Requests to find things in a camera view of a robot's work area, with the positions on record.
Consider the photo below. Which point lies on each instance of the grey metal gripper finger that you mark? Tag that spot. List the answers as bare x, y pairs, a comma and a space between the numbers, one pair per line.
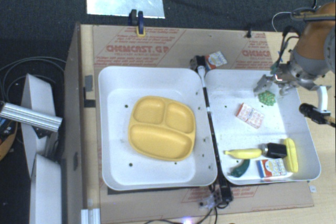
284, 89
263, 84

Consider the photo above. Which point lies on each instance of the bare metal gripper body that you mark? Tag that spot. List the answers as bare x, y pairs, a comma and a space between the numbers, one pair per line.
294, 76

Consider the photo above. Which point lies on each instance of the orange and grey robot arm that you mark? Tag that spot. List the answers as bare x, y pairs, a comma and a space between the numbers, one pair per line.
312, 42

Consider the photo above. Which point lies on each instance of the green grapes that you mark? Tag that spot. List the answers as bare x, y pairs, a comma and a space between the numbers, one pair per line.
267, 98

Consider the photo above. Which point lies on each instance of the red and white carton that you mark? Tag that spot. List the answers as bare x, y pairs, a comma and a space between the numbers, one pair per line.
250, 115

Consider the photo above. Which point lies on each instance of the blue red white carton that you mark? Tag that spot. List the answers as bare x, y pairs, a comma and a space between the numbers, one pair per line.
216, 59
271, 168

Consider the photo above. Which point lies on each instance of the black bottle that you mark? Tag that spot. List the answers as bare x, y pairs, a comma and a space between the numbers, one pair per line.
275, 150

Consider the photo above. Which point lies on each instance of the white plastic tray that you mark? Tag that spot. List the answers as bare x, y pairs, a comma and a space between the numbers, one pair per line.
231, 136
118, 118

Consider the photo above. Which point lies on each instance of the thin black and white rod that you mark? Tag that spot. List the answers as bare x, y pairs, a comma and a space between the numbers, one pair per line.
210, 115

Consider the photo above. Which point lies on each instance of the yellow oblong toy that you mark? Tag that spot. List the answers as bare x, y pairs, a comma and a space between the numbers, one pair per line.
291, 156

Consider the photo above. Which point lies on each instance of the yellow banana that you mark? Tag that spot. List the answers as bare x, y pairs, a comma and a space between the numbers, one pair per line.
244, 153

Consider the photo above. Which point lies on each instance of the dark green pepper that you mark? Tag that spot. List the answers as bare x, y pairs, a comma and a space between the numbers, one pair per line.
241, 169

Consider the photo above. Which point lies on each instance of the brown cardboard board red print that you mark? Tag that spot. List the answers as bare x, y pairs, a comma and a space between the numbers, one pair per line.
168, 47

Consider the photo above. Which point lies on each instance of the yellow divided plate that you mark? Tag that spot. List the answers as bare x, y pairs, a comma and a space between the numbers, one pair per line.
160, 128

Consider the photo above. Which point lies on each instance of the black cylinder on white bracket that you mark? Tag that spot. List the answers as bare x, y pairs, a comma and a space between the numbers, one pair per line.
315, 112

